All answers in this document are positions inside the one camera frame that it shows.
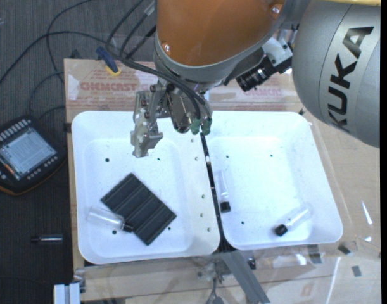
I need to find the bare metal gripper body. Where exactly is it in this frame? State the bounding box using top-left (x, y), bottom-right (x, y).
top-left (149, 79), bottom-right (213, 134)

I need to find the brown cardboard board red print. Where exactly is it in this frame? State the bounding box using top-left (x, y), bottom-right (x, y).
top-left (63, 58), bottom-right (381, 302)

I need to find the black ribbed rectangular pad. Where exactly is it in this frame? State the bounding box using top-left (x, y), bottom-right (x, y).
top-left (99, 172), bottom-right (178, 246)

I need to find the white plastic tray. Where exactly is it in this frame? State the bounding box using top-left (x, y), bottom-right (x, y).
top-left (70, 110), bottom-right (221, 265)
top-left (200, 110), bottom-right (344, 251)

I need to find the black cylinder on white bracket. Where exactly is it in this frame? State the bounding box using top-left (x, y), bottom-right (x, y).
top-left (236, 37), bottom-right (294, 93)

